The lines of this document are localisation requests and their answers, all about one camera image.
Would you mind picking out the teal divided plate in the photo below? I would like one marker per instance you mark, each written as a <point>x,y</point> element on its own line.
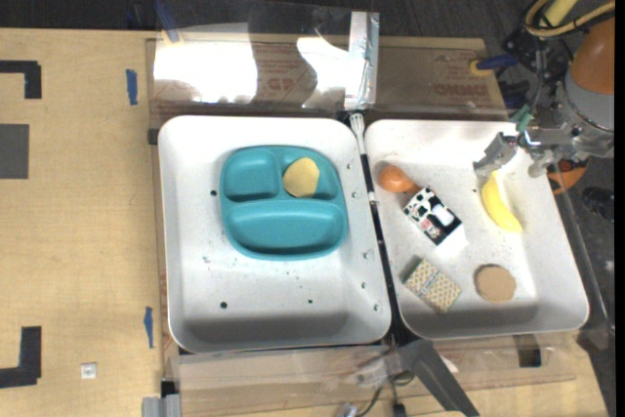
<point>283,224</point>

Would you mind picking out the yellow banana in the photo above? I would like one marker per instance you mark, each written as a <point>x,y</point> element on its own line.
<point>498,205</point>

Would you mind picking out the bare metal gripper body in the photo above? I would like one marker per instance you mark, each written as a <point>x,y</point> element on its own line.
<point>561,139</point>

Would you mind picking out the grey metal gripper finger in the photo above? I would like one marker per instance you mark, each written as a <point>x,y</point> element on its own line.
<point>495,154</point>
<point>539,166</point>

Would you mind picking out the tan patterned packet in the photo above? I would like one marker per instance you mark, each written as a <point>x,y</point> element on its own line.
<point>432,285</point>

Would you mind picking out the yellow round biscuit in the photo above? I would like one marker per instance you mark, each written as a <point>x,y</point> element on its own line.
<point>301,177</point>

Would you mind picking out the orange carrot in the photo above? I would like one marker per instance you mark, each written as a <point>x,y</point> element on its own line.
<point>394,179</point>

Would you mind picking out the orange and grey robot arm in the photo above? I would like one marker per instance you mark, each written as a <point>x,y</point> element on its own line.
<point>593,63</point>

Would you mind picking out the brown round biscuit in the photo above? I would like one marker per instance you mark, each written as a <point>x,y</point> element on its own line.
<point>495,283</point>

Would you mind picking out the white plastic tray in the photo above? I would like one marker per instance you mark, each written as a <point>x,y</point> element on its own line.
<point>532,268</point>
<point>273,298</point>

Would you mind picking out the black and white carton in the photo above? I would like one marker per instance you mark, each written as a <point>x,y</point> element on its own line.
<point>429,212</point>

